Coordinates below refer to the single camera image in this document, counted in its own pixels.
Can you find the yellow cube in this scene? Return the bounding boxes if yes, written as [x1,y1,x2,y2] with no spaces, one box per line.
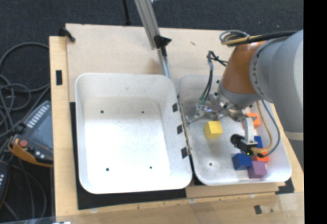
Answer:
[203,120,224,140]

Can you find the black cylinder on white bracket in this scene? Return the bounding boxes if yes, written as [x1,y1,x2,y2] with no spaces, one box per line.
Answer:
[230,117,259,156]

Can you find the purple cube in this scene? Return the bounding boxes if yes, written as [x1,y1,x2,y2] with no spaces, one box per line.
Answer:
[247,161,268,180]

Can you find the white plastic tray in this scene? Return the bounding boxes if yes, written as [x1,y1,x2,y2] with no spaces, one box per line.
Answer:
[176,74,292,187]
[75,72,193,195]

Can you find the pale wood board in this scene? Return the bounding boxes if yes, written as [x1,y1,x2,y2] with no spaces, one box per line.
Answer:
[65,23,304,199]

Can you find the orange cube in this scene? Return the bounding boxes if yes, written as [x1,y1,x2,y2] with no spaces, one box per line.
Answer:
[251,154,270,163]
[242,113,262,129]

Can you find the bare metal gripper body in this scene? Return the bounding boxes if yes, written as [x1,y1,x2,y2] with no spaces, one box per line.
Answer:
[203,94,247,123]

